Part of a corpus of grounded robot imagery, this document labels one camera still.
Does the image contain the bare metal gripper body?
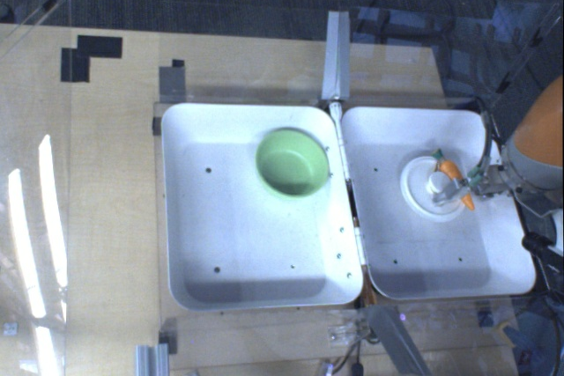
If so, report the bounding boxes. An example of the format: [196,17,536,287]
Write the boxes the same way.
[471,165,522,198]

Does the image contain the orange toy carrot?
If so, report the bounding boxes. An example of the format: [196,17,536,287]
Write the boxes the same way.
[431,148,477,212]

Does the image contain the small white cylinder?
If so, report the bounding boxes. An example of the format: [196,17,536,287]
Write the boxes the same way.
[424,170,451,195]

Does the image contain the white round plate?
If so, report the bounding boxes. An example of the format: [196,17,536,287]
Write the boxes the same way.
[399,153,468,224]

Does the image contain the white plastic tray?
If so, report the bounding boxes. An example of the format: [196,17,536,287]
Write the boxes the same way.
[160,102,365,313]
[340,106,538,301]

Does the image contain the thin black and white rod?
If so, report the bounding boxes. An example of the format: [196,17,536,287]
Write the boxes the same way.
[328,100,369,278]

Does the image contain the green bowl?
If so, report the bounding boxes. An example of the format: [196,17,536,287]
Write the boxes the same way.
[255,127,332,199]

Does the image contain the black cylinder on white bracket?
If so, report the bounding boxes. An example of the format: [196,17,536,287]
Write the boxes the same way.
[521,207,564,261]

